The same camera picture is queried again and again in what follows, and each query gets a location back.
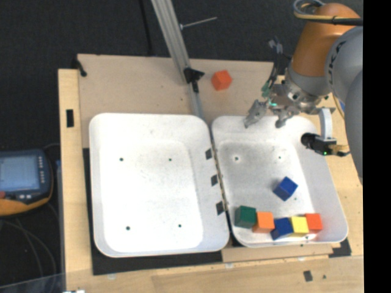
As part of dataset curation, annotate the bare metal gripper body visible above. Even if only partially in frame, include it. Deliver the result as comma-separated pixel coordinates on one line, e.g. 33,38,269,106
265,83,324,117

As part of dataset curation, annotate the orange cube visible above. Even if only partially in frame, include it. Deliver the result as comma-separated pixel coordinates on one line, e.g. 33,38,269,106
211,70,233,92
252,211,276,234
304,212,324,233

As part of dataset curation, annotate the white plastic tray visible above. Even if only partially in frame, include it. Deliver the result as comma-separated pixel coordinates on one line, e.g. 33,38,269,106
210,115,349,249
88,112,230,258

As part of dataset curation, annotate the blue cube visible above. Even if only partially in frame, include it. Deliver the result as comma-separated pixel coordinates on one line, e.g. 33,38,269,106
269,217,294,241
272,176,299,202

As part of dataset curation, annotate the thin black and white rod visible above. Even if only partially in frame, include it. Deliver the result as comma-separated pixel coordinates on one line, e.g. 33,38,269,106
208,129,230,215

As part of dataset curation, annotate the green cube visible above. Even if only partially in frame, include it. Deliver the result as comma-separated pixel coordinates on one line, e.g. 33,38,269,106
234,205,257,229

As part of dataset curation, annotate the yellow cube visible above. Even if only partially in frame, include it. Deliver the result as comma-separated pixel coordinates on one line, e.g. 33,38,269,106
290,215,310,236

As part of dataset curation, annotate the brown cardboard board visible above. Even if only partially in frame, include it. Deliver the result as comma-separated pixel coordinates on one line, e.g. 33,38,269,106
76,53,342,264

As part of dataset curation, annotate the black cylinder on white bracket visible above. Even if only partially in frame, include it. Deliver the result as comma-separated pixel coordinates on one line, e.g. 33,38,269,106
300,107,338,156

